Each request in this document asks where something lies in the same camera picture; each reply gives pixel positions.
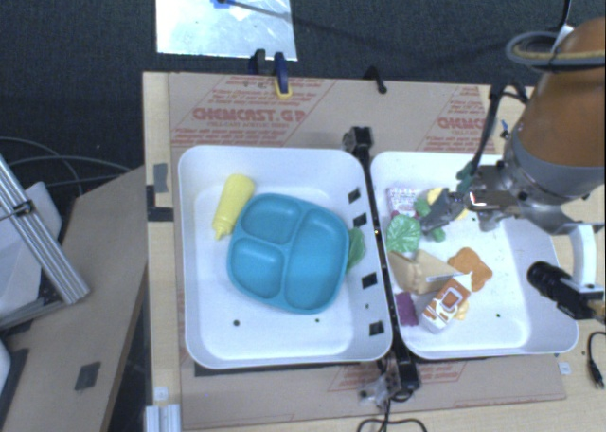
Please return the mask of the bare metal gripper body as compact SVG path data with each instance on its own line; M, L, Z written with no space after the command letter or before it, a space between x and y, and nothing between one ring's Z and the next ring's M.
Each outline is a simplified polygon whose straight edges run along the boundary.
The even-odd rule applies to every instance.
M466 205L483 232L495 230L507 218L521 216L518 201L503 183L498 166L478 168L466 195Z

